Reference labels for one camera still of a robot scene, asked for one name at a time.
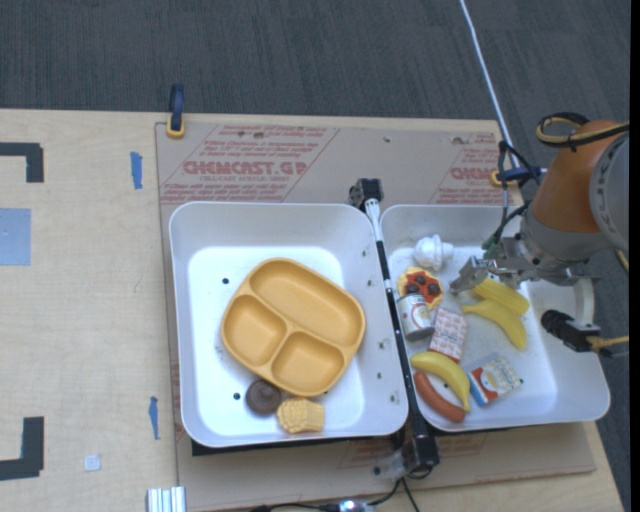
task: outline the orange plastic dish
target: orange plastic dish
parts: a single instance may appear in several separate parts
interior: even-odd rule
[[[255,267],[222,317],[222,341],[250,370],[296,396],[331,388],[365,330],[360,304],[314,270],[272,258]]]

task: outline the light blue square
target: light blue square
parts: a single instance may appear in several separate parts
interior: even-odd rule
[[[31,210],[0,208],[0,265],[31,265]]]

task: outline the sausage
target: sausage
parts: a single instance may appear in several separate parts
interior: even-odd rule
[[[416,384],[418,394],[434,411],[454,423],[461,423],[464,420],[466,414],[464,409],[459,405],[452,404],[438,393],[425,372],[415,372],[413,381]]]

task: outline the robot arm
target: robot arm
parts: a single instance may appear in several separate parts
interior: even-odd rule
[[[558,120],[577,128],[565,138],[547,136],[544,127]],[[500,237],[484,258],[471,258],[451,290],[472,288],[489,273],[513,287],[538,279],[573,285],[585,277],[582,265],[594,253],[628,250],[628,130],[628,123],[575,114],[544,118],[538,138],[560,149],[533,200],[516,212],[522,214],[519,232]]]

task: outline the white tray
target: white tray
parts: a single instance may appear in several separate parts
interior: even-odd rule
[[[454,256],[440,271],[431,272],[445,289],[441,307],[461,312],[462,303],[477,300],[471,292],[455,296],[449,283],[467,259],[482,257],[481,244],[496,229],[501,210],[495,206],[409,206],[396,205],[381,218],[381,230],[392,284],[409,266],[416,266],[413,248],[418,240],[438,234],[454,246]],[[506,236],[518,229],[519,220],[507,225]],[[610,394],[598,356],[576,353],[548,334],[540,317],[549,309],[576,317],[576,290],[544,281],[522,283],[519,291],[531,307],[524,315],[528,345],[514,348],[499,327],[475,315],[466,315],[467,339],[460,364],[463,368],[491,354],[504,355],[523,384],[481,408],[471,399],[472,411],[464,422],[454,423],[433,411],[418,396],[420,411],[436,428],[448,432],[498,429],[545,423],[595,420],[609,408]],[[405,342],[409,357],[425,350],[426,341]],[[444,383],[433,377],[443,395],[455,403],[455,396]]]
[[[231,447],[383,436],[402,427],[408,414],[404,380],[373,229],[362,212],[340,204],[203,201],[179,207],[169,234],[182,421],[193,440]],[[275,415],[251,412],[244,394],[257,376],[221,339],[230,298],[255,266],[274,257],[319,272],[365,312],[356,355],[337,384],[314,398],[325,406],[321,432],[288,434]]]

